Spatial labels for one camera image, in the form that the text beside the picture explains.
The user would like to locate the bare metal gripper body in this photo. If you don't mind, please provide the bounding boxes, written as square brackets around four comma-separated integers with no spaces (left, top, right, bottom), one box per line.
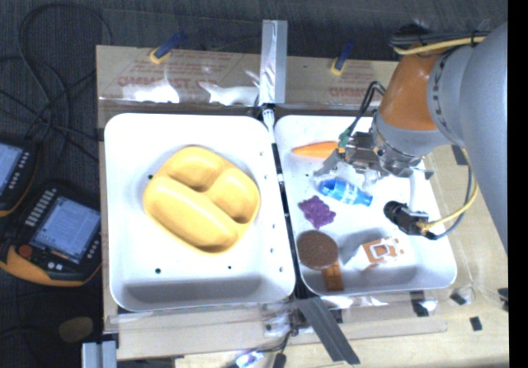
[340,130,435,182]

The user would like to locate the orange carrot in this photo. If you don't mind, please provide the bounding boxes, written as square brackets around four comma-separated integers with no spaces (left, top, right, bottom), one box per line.
[291,140,346,160]

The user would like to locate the blue bottle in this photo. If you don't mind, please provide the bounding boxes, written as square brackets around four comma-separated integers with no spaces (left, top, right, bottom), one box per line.
[318,178,374,207]

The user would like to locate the purple grapes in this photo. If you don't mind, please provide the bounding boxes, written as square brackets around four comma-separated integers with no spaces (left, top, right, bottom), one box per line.
[297,195,337,229]

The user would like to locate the orange and white carton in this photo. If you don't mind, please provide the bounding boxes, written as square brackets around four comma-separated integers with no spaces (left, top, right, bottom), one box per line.
[361,236,408,269]

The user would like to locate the round brown biscuit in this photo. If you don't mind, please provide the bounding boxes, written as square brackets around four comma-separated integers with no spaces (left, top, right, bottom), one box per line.
[296,229,340,271]

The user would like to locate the white plastic tray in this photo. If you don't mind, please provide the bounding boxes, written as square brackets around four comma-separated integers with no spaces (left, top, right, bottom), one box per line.
[103,112,297,313]
[273,114,458,297]

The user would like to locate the orange rectangular wafer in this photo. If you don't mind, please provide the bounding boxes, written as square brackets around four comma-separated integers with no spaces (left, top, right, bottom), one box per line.
[321,262,345,292]

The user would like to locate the brown cardboard board red print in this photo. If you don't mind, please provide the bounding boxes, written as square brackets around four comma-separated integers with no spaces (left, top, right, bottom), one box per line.
[95,44,509,361]

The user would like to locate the yellow divided plate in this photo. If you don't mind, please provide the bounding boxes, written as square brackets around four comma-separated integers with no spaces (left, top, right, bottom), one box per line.
[142,145,262,254]

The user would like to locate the black cylinder on white bracket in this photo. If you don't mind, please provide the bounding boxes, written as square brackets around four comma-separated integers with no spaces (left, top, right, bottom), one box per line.
[382,167,431,236]

